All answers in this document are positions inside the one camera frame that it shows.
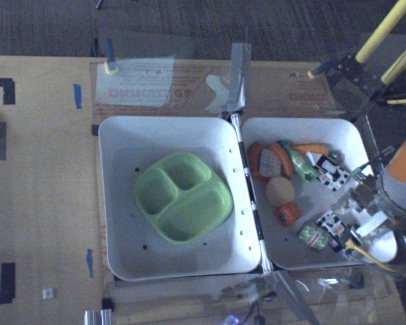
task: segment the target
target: tin can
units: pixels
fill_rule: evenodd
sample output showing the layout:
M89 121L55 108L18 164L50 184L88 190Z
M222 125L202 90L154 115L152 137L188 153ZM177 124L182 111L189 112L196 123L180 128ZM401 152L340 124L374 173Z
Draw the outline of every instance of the tin can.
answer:
M321 252L330 240L330 235L312 222L304 224L298 233L298 238L315 251Z

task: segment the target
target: carrot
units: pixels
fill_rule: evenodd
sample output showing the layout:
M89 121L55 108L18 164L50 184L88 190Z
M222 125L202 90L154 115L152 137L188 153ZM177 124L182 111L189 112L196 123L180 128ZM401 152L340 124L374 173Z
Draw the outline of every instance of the carrot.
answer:
M251 177L261 181L269 181L271 178L262 176L258 172L258 162L262 154L263 146L259 142L254 142L248 150L248 165L250 167Z
M295 146L291 146L291 148L304 155L307 152L323 154L324 156L330 155L330 151L323 144L296 144Z
M292 179L294 177L294 168L289 155L278 143L271 144L272 153L281 161L283 177Z

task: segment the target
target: dark floor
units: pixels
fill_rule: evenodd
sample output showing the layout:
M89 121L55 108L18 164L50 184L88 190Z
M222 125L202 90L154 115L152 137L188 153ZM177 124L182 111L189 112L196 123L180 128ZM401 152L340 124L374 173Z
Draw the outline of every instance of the dark floor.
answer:
M0 55L229 59L232 42L252 44L253 60L318 61L356 52L397 0L0 0ZM380 74L406 47L406 15L371 71ZM406 93L406 72L393 84ZM374 106L378 149L406 138L406 108ZM406 305L406 280L399 282Z

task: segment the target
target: wooden surface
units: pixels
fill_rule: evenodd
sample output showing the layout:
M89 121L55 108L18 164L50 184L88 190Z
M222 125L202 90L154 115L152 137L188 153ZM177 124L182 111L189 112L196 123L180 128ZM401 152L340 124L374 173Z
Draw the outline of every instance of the wooden surface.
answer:
M0 265L16 263L16 298L0 305L0 324L82 324L85 310L99 311L111 286L102 239L99 151L91 134L89 65L98 61L0 57L0 77L16 82L16 105L4 106L0 90L0 122L7 123L7 158L0 161ZM82 89L81 109L74 84ZM88 249L93 251L92 278ZM389 285L388 292L371 294L367 304L335 298L312 308L322 324L342 324L339 316L346 319L366 306L377 312L371 324L406 324L397 290ZM56 297L42 300L42 290L49 287ZM306 324L285 306L274 305L268 305L267 314L277 316L267 318L267 324ZM116 306L117 324L220 324L224 311L231 311L215 311L207 297L166 294ZM242 307L240 314L246 312Z

